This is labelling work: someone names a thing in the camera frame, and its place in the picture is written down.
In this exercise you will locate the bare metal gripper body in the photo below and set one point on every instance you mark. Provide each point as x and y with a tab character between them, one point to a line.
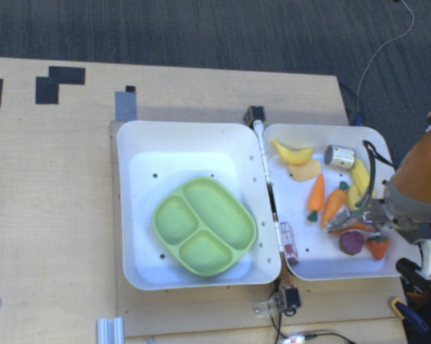
376	214

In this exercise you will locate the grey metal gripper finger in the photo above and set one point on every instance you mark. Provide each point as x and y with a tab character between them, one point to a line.
344	226
348	215

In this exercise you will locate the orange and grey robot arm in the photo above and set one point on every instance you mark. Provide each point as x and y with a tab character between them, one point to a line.
417	167

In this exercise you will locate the orange carrot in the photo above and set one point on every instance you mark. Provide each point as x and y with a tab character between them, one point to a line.
362	227
333	203
317	195

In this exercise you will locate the purple toy cabbage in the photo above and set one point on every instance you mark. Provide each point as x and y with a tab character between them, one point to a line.
352	243

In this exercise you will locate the orange red strawberry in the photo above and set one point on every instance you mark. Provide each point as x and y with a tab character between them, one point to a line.
378	246

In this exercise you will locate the yellow corn cob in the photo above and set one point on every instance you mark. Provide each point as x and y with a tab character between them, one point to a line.
360	176

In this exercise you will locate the white plastic tray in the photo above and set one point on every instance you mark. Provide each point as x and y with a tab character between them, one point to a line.
144	228
315	263

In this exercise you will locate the small white can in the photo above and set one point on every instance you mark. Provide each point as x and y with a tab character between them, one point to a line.
341	157

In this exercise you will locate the purple and white carton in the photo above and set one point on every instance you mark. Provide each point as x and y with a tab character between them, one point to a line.
289	244

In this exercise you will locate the pale yellow toy slice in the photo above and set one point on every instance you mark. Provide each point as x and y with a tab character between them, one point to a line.
305	171

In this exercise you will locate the yellow banana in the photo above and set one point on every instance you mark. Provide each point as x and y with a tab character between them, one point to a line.
293	153

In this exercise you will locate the thin black and white rod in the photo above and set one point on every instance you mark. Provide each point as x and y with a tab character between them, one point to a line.
265	160

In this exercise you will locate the green divided plate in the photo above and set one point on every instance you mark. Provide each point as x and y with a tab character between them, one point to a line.
215	210

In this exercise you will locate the black cylinder on white bracket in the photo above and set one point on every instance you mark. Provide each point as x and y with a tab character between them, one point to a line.
417	274

